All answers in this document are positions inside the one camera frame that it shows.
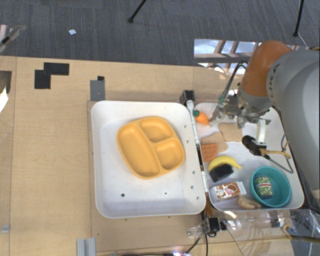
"banana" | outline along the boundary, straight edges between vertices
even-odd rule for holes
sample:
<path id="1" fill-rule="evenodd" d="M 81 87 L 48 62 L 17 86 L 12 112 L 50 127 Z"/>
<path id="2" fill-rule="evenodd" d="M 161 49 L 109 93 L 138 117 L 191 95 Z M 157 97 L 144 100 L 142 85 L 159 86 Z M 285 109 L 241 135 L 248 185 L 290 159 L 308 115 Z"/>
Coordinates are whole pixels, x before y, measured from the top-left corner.
<path id="1" fill-rule="evenodd" d="M 209 163 L 208 170 L 210 172 L 212 169 L 222 166 L 224 164 L 228 164 L 230 166 L 237 167 L 238 169 L 242 169 L 242 166 L 240 166 L 233 157 L 228 155 L 221 155 L 217 156 Z"/>

